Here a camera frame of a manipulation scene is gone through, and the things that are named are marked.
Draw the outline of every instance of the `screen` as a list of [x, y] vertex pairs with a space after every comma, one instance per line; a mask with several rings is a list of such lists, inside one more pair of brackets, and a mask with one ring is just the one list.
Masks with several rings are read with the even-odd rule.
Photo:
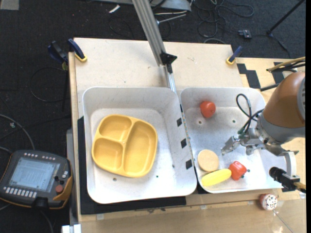
[[56, 175], [60, 164], [29, 160], [21, 157], [9, 182], [10, 185], [50, 192], [52, 176]]

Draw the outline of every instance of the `tomato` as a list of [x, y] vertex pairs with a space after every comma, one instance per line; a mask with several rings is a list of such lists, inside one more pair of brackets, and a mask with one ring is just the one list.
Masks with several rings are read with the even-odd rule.
[[216, 111], [216, 105], [211, 101], [204, 101], [200, 104], [201, 113], [204, 117], [211, 117]]
[[246, 167], [238, 161], [233, 162], [229, 166], [229, 169], [232, 172], [231, 178], [235, 181], [239, 180], [239, 178], [242, 177], [247, 172]]

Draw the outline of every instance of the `metal plate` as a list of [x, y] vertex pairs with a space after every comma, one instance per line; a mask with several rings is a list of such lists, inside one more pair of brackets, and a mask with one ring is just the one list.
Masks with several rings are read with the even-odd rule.
[[[186, 139], [178, 96], [168, 88], [92, 87], [83, 95], [86, 132], [87, 191], [102, 204], [191, 194], [197, 185], [192, 154]], [[97, 127], [107, 115], [136, 117], [152, 124], [158, 147], [151, 171], [140, 178], [128, 178], [99, 168], [91, 148]]]
[[[187, 88], [180, 95], [200, 185], [202, 186], [201, 178], [206, 172], [199, 168], [197, 156], [204, 149], [212, 150], [218, 155], [219, 169], [228, 168], [234, 161], [239, 161], [250, 170], [244, 178], [238, 181], [230, 178], [208, 188], [202, 186], [210, 193], [282, 187], [280, 183], [269, 176], [269, 170], [273, 166], [286, 170], [284, 157], [276, 157], [267, 150], [256, 150], [254, 154], [248, 156], [245, 154], [243, 146], [239, 146], [224, 156], [221, 154], [221, 148], [225, 142], [229, 137], [236, 135], [248, 120], [247, 116], [237, 107], [236, 96], [239, 93], [243, 93], [249, 98], [253, 113], [264, 108], [265, 102], [262, 95], [252, 88]], [[200, 111], [200, 104], [205, 100], [216, 104], [216, 112], [210, 118], [203, 117]], [[247, 111], [247, 107], [243, 106], [245, 104], [242, 98], [240, 105]]]

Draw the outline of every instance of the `round bread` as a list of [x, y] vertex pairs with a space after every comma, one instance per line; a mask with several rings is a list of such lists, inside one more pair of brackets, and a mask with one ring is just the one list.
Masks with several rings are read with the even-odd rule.
[[198, 163], [202, 170], [213, 172], [218, 169], [219, 159], [217, 154], [211, 150], [202, 150], [198, 155]]

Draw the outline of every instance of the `dark carpet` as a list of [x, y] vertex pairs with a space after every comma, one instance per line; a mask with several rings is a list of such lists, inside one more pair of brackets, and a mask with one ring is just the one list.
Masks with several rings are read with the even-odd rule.
[[[305, 56], [306, 2], [268, 36], [267, 30], [300, 0], [216, 1], [217, 6], [211, 0], [195, 0], [192, 12], [185, 17], [161, 23], [163, 39], [226, 43], [233, 50], [242, 46], [241, 57]], [[71, 125], [69, 91], [62, 111], [65, 72], [49, 56], [48, 45], [56, 41], [68, 51], [66, 42], [73, 37], [145, 39], [134, 7], [121, 4], [109, 14], [115, 6], [88, 0], [19, 0], [18, 11], [0, 10], [0, 114], [25, 127], [36, 149], [66, 155], [66, 131]], [[157, 8], [155, 13], [169, 11]], [[170, 17], [156, 16], [159, 21]], [[251, 39], [238, 34], [244, 29], [251, 32]], [[0, 147], [31, 149], [28, 138], [17, 128], [0, 117]], [[0, 175], [8, 159], [9, 155], [0, 151]], [[0, 208], [5, 205], [0, 200]], [[60, 232], [62, 225], [69, 224], [69, 207], [48, 216], [54, 232]], [[38, 211], [11, 205], [0, 211], [0, 232], [45, 233], [50, 229]]]

